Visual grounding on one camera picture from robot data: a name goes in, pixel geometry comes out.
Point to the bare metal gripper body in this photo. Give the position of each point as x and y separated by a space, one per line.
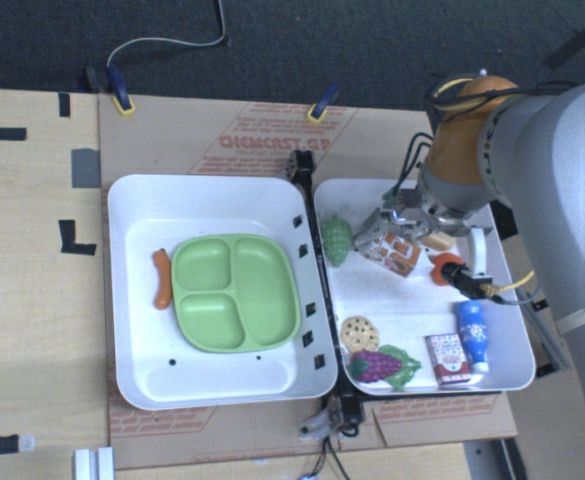
417 213

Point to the white and orange carton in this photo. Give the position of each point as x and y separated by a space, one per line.
394 257

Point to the blue and white bottle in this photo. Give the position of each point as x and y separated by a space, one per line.
473 333

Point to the beige bread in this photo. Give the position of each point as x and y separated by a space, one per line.
441 241

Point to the orange sausage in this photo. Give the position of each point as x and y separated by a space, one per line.
162 280

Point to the thin black rod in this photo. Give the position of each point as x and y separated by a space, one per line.
322 278

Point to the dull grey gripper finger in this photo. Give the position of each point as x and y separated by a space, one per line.
368 228

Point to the white plastic tray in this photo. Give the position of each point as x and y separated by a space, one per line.
212 378
397 303

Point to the red and white carton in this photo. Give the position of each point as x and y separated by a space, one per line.
448 360

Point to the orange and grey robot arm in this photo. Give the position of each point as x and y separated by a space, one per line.
532 168

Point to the brown cardboard board red print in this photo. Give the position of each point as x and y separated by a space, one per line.
182 138

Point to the orange and red round fruit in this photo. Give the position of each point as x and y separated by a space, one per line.
439 264

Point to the purple grapes with green leaf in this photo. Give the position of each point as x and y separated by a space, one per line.
377 366

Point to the beige biscuit with dots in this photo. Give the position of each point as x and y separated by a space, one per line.
359 334

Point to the green divided plate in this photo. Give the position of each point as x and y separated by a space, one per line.
237 293

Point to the black cylinder on white bracket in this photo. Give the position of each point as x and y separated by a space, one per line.
459 278

